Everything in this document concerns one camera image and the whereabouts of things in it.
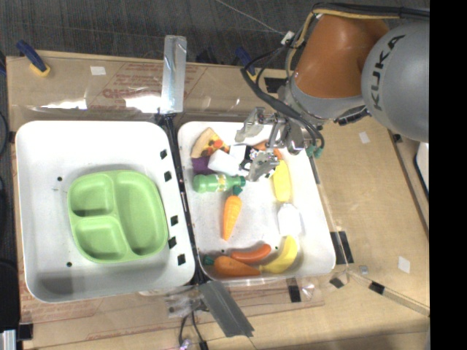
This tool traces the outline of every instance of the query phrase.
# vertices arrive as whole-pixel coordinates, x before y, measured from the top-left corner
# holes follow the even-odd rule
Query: white paper label
[[[360,136],[360,140],[362,141],[362,143],[367,144],[370,142],[370,138],[368,137],[365,131],[360,132],[358,135]]]
[[[398,267],[399,267],[399,270],[402,270],[403,272],[406,272],[406,273],[410,273],[410,261],[408,261],[404,257],[399,257]]]
[[[92,75],[106,75],[107,74],[103,66],[91,66],[90,72]]]

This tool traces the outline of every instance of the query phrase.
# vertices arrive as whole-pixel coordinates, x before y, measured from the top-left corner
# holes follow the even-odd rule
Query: blue clamp
[[[250,55],[248,54],[248,52],[243,47],[238,47],[237,49],[235,49],[235,55],[243,63],[243,66],[248,65],[248,63],[250,63],[252,61]],[[255,73],[255,67],[253,65],[250,65],[247,70],[253,76],[256,74]]]
[[[32,71],[41,77],[46,77],[50,72],[50,67],[37,54],[36,50],[24,40],[18,40],[16,48],[20,50],[31,62],[29,66]]]

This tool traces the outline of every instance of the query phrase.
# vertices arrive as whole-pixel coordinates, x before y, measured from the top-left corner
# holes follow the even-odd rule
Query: toy carrot
[[[240,211],[242,210],[242,200],[238,196],[241,191],[242,188],[240,186],[234,185],[233,194],[228,196],[227,200],[225,200],[222,237],[226,241],[231,237]]]
[[[271,252],[271,246],[269,244],[263,244],[251,252],[235,251],[231,253],[231,258],[238,260],[239,262],[251,264],[256,263],[263,258],[266,258]]]
[[[224,276],[257,276],[260,271],[233,258],[221,255],[214,261],[214,269]]]

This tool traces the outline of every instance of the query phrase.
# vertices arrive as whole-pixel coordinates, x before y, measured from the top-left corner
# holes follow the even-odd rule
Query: toy pizza slice
[[[207,128],[196,140],[190,156],[192,158],[206,157],[218,149],[226,153],[229,151],[228,145],[211,128]]]

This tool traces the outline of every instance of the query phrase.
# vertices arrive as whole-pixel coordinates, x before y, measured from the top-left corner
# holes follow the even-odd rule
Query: metal bracket
[[[264,108],[254,108],[247,119],[243,122],[243,127],[235,135],[235,142],[241,143],[247,137],[258,135],[263,130]]]
[[[203,302],[226,337],[253,336],[252,331],[255,328],[220,281],[208,281],[200,285],[198,289],[203,295]]]
[[[5,330],[0,333],[0,350],[16,350],[15,330]]]
[[[187,39],[183,36],[166,36],[163,49],[161,114],[183,112],[186,59]]]
[[[245,179],[249,182],[256,182],[278,165],[279,161],[273,152],[259,152],[251,162],[250,171]]]
[[[301,127],[291,121],[287,123],[287,135],[285,136],[285,143],[287,150],[292,155],[297,155],[305,149],[305,139]]]

